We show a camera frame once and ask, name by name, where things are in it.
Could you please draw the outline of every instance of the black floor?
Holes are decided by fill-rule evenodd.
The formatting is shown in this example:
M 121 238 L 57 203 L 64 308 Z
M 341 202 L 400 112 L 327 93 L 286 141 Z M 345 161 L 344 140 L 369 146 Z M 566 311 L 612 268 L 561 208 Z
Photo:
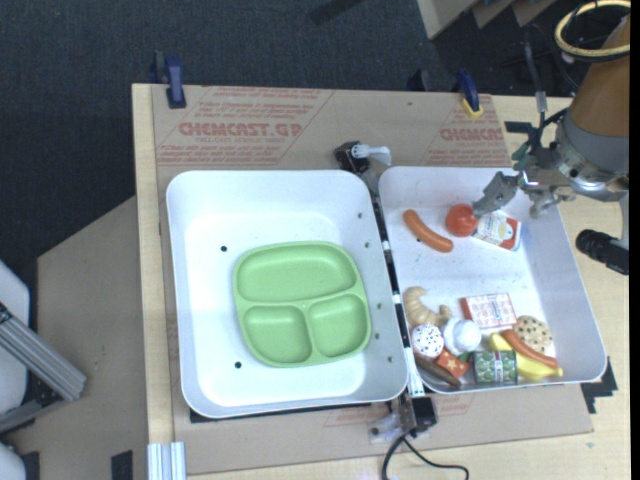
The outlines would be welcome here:
M 550 34 L 583 1 L 536 23 Z M 0 260 L 14 270 L 134 194 L 130 86 L 155 50 L 181 57 L 188 84 L 404 90 L 425 69 L 450 90 L 465 68 L 480 92 L 533 93 L 511 10 L 433 41 L 415 0 L 0 0 L 0 13 Z M 531 37 L 547 93 L 570 95 Z

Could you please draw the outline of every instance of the orange sausage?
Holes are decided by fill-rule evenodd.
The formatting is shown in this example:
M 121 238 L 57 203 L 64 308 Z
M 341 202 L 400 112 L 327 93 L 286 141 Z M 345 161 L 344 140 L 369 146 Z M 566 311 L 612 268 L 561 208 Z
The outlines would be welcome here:
M 451 252 L 453 249 L 453 242 L 430 229 L 424 222 L 422 222 L 415 211 L 407 210 L 402 214 L 402 217 L 404 218 L 407 226 L 409 226 L 409 229 L 420 239 L 421 242 L 424 242 L 436 251 Z
M 533 350 L 529 345 L 527 345 L 520 339 L 520 336 L 518 336 L 518 334 L 513 329 L 505 329 L 500 334 L 516 352 L 531 359 L 535 359 L 536 361 L 540 361 L 541 363 L 546 364 L 549 368 L 558 368 L 558 361 L 555 357 L 545 356 L 537 350 Z

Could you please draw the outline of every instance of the blue clamp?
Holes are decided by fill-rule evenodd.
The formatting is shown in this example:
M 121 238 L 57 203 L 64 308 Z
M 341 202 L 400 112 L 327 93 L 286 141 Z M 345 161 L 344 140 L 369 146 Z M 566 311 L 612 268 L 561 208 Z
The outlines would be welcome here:
M 182 63 L 175 55 L 165 56 L 162 52 L 154 53 L 150 70 L 151 82 L 155 84 L 169 84 L 167 102 L 169 108 L 185 108 L 187 100 L 182 88 Z
M 456 86 L 464 94 L 462 104 L 471 117 L 480 117 L 484 110 L 480 105 L 478 89 L 471 75 L 464 69 L 456 71 Z

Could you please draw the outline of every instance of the wooden table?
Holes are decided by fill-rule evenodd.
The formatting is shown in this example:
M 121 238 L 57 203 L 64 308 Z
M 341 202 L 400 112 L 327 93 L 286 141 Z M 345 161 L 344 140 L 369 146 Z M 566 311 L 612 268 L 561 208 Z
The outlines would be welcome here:
M 390 102 L 402 93 L 384 95 Z M 159 203 L 155 162 L 154 120 L 151 88 L 132 87 L 135 134 L 137 204 L 140 240 L 140 268 L 146 361 L 147 418 L 149 441 L 167 444 L 175 440 L 167 327 L 163 289 L 161 241 L 158 233 Z M 501 122 L 537 123 L 535 102 L 528 97 L 494 96 Z M 565 99 L 550 99 L 550 111 L 568 105 Z M 509 150 L 522 143 L 522 136 L 504 131 Z M 616 204 L 602 204 L 579 198 L 561 205 L 570 237 L 585 227 L 619 236 L 621 213 Z M 490 445 L 468 446 L 429 452 L 439 463 L 463 464 L 471 478 L 528 479 L 622 479 L 631 477 L 630 383 L 629 383 L 629 297 L 628 278 L 614 273 L 586 256 L 576 254 L 578 267 L 610 357 L 618 390 L 610 398 L 596 402 L 592 416 L 595 431 L 568 437 L 547 438 Z M 310 464 L 200 475 L 198 479 L 288 480 L 300 478 L 379 478 L 382 457 L 317 462 Z M 460 472 L 436 470 L 411 453 L 398 453 L 390 474 L 403 480 L 418 478 L 462 478 Z

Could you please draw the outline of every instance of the red ball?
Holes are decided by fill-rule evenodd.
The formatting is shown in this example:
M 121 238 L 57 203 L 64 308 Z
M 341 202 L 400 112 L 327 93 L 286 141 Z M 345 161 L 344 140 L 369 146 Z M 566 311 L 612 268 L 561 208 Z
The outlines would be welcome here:
M 473 214 L 473 208 L 468 204 L 453 205 L 444 221 L 449 233 L 453 236 L 470 236 L 478 227 L 478 219 Z

